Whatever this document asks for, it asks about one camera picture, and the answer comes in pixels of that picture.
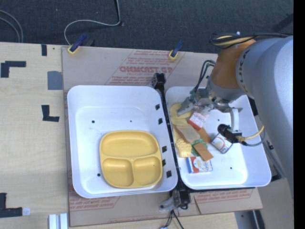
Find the yellow divided plate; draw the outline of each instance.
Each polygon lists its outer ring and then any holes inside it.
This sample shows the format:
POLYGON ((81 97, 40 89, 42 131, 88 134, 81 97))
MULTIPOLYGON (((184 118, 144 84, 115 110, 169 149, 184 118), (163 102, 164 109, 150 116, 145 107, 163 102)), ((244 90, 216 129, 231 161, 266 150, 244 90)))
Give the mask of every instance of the yellow divided plate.
POLYGON ((148 187, 162 177, 159 144, 145 131, 106 133, 100 142, 100 160, 103 176, 113 187, 148 187))

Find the wooden surface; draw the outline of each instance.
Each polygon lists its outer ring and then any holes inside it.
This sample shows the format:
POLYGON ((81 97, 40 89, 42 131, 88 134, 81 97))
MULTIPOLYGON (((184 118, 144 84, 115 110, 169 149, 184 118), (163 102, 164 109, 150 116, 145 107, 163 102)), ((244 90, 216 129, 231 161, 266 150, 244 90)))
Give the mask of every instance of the wooden surface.
MULTIPOLYGON (((7 208, 30 208, 30 215, 2 218, 0 229, 48 228, 49 214, 68 213, 63 91, 48 90, 47 72, 61 72, 61 46, 0 43, 0 62, 26 61, 0 78, 0 192, 7 193, 7 208), (41 105, 59 122, 42 121, 41 105)), ((234 213, 182 217, 187 228, 236 229, 234 213)), ((156 228, 166 219, 107 224, 97 228, 156 228)), ((173 219, 170 229, 179 228, 173 219)))

